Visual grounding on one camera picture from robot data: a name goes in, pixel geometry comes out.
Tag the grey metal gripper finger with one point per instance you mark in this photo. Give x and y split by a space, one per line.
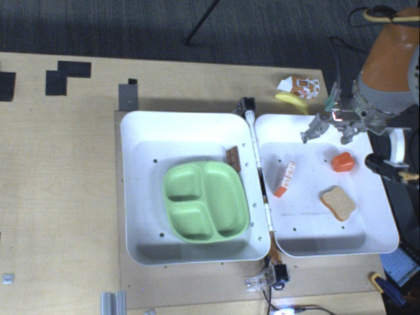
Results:
316 128
348 134

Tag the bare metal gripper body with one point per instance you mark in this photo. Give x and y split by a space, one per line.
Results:
362 117

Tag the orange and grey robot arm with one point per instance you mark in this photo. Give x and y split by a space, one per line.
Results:
390 57

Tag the orange toy pepper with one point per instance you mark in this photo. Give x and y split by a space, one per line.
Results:
343 162

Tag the yellow banana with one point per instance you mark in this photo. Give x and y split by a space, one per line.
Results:
292 99

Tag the white and orange crumpled carton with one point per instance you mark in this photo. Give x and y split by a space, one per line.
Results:
303 85

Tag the thin black and white rod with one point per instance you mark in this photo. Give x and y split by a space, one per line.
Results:
255 143

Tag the tan bread slice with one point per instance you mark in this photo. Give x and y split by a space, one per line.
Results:
338 203

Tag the brown chocolate bar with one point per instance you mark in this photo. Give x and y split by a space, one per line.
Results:
234 159

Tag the white plastic tray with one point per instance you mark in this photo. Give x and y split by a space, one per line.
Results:
308 238
144 189

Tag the green divided plate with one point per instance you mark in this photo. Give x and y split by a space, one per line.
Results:
216 195

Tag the black cylinder on white bracket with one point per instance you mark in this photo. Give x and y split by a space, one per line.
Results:
380 166

